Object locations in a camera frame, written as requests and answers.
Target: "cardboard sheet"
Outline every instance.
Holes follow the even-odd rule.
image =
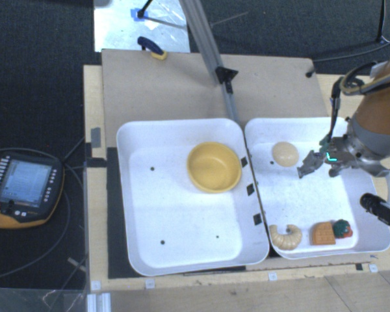
[[[226,118],[220,85],[199,53],[169,53],[160,61],[147,51],[104,49],[103,89],[108,147],[126,122]],[[305,58],[222,55],[238,70],[232,84],[241,127],[258,117],[327,116],[312,61]]]

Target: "black mat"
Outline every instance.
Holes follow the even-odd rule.
[[[117,148],[107,149],[107,237],[109,278],[135,278],[140,275],[130,265],[125,239],[124,208]]]

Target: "wooden table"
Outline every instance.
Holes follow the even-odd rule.
[[[194,54],[182,55],[171,54],[166,61],[170,65],[161,65],[157,61],[141,52],[119,52],[110,50],[103,52],[103,66],[85,66],[84,67],[84,113],[85,113],[85,134],[86,141],[92,141],[91,130],[98,129],[101,133],[100,145],[92,148],[92,156],[97,158],[106,158],[106,145],[115,146],[113,133],[118,126],[117,119],[119,112],[110,110],[111,104],[107,101],[115,100],[114,106],[123,107],[128,105],[127,117],[122,119],[122,123],[133,119],[133,115],[138,113],[139,120],[150,120],[153,115],[151,108],[151,92],[162,90],[165,83],[156,83],[152,81],[152,88],[147,89],[148,84],[140,86],[146,87],[146,102],[144,106],[150,111],[146,119],[142,112],[142,103],[130,105],[136,101],[131,99],[136,93],[131,90],[123,89],[123,80],[119,81],[121,93],[116,92],[119,89],[112,83],[112,75],[117,67],[121,66],[125,72],[124,77],[129,84],[135,85],[145,79],[147,76],[139,75],[139,68],[133,69],[130,64],[137,66],[139,64],[149,64],[150,72],[156,72],[157,68],[163,71],[177,68],[178,74],[181,74],[182,64],[191,60],[190,65],[193,73],[188,73],[186,77],[192,78],[190,86],[196,84],[196,75],[203,78],[202,65],[197,68],[197,61],[200,57]],[[224,62],[232,62],[229,68],[237,69],[242,66],[247,72],[239,77],[239,81],[234,80],[233,86],[235,94],[239,90],[243,98],[236,97],[238,110],[244,110],[241,114],[242,124],[245,124],[252,116],[256,115],[263,107],[271,107],[262,116],[327,116],[330,113],[329,96],[332,84],[337,80],[338,75],[314,75],[310,79],[301,78],[295,82],[294,78],[299,79],[299,75],[311,67],[311,61],[306,59],[287,59],[272,57],[243,57],[243,56],[223,56]],[[278,68],[269,67],[269,64],[276,64]],[[289,74],[295,72],[290,78],[283,72],[283,66],[289,70]],[[141,73],[146,73],[147,68],[142,68]],[[103,75],[107,81],[103,84]],[[179,85],[188,85],[185,78],[176,77],[172,89],[179,88]],[[201,88],[208,87],[208,80],[203,79]],[[265,86],[266,92],[257,92],[257,85]],[[286,99],[277,98],[277,96],[293,93],[295,89],[311,88],[310,94],[305,96],[305,107],[300,105],[298,97],[293,94],[290,100],[296,101],[295,105],[298,111],[292,113],[293,106],[288,103],[280,105]],[[168,94],[155,102],[164,102],[168,99]],[[214,94],[210,101],[218,101],[221,94]],[[274,98],[274,103],[269,102],[269,98]],[[347,97],[342,102],[340,116],[351,116],[359,102],[360,97]],[[246,107],[251,104],[254,109],[248,110]],[[225,108],[217,104],[218,111],[209,111],[213,116],[225,116]],[[212,118],[208,112],[201,112],[206,115],[204,118]],[[164,113],[159,114],[160,120],[164,119]],[[390,167],[390,159],[385,160],[384,164]],[[88,228],[88,275],[90,282],[90,291],[92,293],[111,292],[113,311],[263,311],[267,308],[269,311],[312,311],[320,310],[324,306],[325,311],[390,311],[390,249],[381,253],[361,253],[355,255],[335,255],[332,257],[318,257],[303,260],[286,260],[280,257],[266,259],[258,265],[247,266],[244,272],[230,272],[225,274],[191,274],[190,276],[176,274],[170,276],[159,276],[155,280],[155,289],[147,290],[146,280],[148,278],[127,278],[127,279],[109,279],[108,278],[108,244],[107,244],[107,173],[105,168],[90,168],[85,170],[86,174],[86,219]],[[374,180],[374,184],[380,196],[387,196],[385,181],[382,179]],[[363,270],[356,270],[356,264],[362,264]],[[369,265],[375,264],[379,273],[370,272]],[[270,281],[273,273],[277,275],[277,281]]]

